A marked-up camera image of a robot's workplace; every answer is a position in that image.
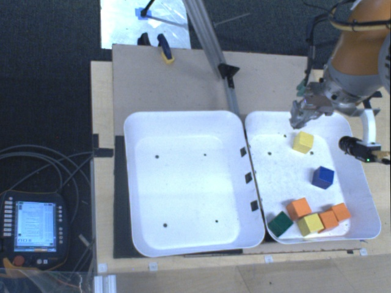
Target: dark green block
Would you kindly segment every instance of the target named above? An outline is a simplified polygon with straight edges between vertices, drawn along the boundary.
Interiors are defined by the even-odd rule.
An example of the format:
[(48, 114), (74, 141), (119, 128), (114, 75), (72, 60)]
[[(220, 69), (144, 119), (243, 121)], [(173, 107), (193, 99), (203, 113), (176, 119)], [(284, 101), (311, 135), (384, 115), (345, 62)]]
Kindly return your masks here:
[(293, 221), (284, 212), (278, 214), (268, 223), (269, 229), (276, 237), (286, 232), (291, 225), (293, 225)]

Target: red button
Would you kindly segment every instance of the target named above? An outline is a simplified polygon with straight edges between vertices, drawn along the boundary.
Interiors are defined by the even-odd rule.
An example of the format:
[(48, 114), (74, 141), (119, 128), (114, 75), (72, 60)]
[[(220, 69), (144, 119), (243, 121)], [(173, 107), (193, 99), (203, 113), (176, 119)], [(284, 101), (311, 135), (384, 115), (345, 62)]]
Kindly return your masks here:
[(13, 259), (13, 265), (16, 267), (21, 267), (24, 264), (24, 257), (21, 255), (15, 256)]

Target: screen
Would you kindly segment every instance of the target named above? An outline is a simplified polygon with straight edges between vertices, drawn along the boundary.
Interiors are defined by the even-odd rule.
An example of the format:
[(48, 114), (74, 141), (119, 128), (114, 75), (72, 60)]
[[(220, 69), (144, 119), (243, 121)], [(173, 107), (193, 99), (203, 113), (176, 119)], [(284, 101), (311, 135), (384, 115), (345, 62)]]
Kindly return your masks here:
[(14, 251), (56, 251), (56, 204), (15, 203)]

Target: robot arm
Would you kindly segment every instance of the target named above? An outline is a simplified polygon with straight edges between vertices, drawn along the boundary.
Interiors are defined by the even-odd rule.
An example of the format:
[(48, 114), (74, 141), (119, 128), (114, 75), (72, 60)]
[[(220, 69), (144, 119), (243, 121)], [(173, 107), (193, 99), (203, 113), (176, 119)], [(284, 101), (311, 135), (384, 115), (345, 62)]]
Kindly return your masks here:
[[(382, 86), (390, 93), (391, 0), (361, 0), (348, 22), (334, 18), (336, 8), (330, 12), (329, 19), (342, 30), (341, 36), (320, 82), (306, 84), (306, 77), (303, 98), (293, 101), (290, 123), (294, 129), (299, 129), (308, 121), (323, 114), (331, 115), (335, 110), (348, 116), (360, 116), (364, 125), (363, 140), (348, 142), (345, 137), (340, 148), (364, 162), (389, 164), (375, 142), (374, 115), (379, 110), (372, 110), (369, 100)], [(361, 102), (364, 109), (357, 108)]]

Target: cube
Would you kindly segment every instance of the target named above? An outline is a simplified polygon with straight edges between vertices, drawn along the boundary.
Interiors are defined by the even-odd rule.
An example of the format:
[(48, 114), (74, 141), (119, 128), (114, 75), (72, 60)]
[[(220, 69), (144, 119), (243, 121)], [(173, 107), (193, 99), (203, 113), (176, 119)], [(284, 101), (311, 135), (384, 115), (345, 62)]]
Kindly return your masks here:
[(308, 153), (313, 146), (313, 135), (304, 131), (299, 132), (293, 140), (293, 149), (301, 153)]
[(269, 229), (276, 237), (281, 236), (291, 225), (293, 225), (292, 220), (284, 212), (280, 212), (268, 223)]
[(326, 167), (320, 166), (314, 171), (312, 176), (312, 184), (316, 187), (327, 189), (334, 181), (334, 171)]
[(333, 211), (322, 212), (319, 214), (319, 218), (324, 226), (324, 229), (319, 231), (319, 233), (327, 229), (335, 228), (339, 225), (338, 220)]
[(329, 211), (333, 211), (337, 220), (341, 222), (342, 220), (348, 219), (351, 217), (351, 214), (344, 203), (332, 206)]
[(289, 203), (287, 211), (293, 221), (312, 213), (306, 198), (300, 198)]
[(302, 236), (308, 236), (312, 232), (324, 229), (322, 221), (317, 213), (307, 215), (298, 221), (298, 226)]

